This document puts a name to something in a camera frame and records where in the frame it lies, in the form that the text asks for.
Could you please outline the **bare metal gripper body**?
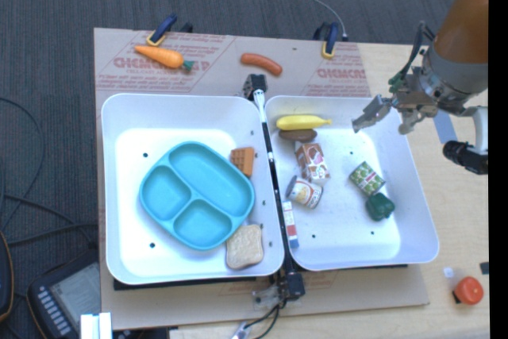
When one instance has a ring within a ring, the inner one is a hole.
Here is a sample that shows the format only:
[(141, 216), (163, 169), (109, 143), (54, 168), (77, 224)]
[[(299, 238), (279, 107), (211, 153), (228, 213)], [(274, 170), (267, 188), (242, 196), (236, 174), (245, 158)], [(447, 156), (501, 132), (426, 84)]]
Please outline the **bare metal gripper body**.
[(426, 67), (410, 67), (391, 78), (391, 105), (405, 117), (435, 117), (439, 110), (461, 114), (473, 97)]

